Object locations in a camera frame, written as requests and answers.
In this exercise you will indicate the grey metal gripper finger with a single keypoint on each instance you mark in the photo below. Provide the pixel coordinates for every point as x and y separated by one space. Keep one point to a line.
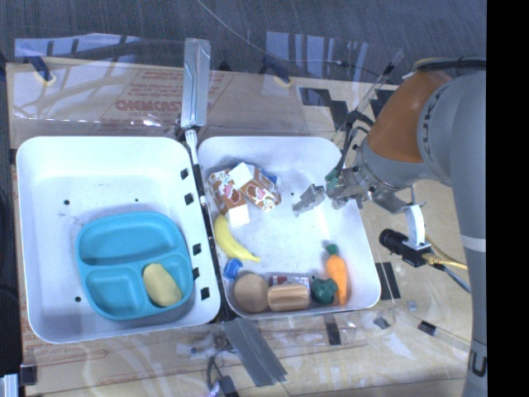
316 192
303 206

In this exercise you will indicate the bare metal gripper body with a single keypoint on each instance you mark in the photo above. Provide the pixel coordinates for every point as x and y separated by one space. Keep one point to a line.
349 184

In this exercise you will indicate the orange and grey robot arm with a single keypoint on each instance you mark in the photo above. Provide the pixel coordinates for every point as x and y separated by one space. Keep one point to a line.
454 139

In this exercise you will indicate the white plastic tray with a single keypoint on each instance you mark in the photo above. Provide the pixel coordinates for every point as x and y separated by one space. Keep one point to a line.
297 238
107 172

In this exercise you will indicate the blue object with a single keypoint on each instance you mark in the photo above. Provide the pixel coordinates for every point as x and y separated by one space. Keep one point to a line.
270 178

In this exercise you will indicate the white brown printed carton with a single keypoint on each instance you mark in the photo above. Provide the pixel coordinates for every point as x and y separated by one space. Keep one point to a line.
258 190
225 199

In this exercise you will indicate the orange carrot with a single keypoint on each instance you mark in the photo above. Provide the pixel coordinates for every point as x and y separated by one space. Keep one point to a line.
337 273

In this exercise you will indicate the red and white packet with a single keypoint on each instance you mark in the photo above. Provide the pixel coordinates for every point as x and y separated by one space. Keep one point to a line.
289 280

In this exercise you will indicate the yellow banana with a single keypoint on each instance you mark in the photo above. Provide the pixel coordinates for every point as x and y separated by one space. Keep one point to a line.
227 240

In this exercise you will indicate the green broccoli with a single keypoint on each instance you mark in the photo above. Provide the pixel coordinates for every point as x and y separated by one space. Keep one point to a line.
323 291

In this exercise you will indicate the tan bread loaf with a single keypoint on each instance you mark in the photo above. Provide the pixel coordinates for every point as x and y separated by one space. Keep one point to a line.
288 297

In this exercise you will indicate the small blue toy piece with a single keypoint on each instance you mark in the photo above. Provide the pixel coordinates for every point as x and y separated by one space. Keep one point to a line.
232 268

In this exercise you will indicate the round tan biscuit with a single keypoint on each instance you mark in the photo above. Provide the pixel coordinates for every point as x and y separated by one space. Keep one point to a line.
250 293

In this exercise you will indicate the brown cardboard board red print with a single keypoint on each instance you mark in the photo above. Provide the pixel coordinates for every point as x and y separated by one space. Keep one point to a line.
264 93

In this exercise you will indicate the yellow toy potato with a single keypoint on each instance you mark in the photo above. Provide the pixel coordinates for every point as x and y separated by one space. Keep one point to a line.
162 285

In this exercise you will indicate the blue divided plate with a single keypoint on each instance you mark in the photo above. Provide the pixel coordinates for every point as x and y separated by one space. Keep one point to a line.
115 242

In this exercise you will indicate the black cylinder on white bracket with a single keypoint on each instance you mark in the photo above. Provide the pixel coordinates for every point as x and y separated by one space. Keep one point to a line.
407 244

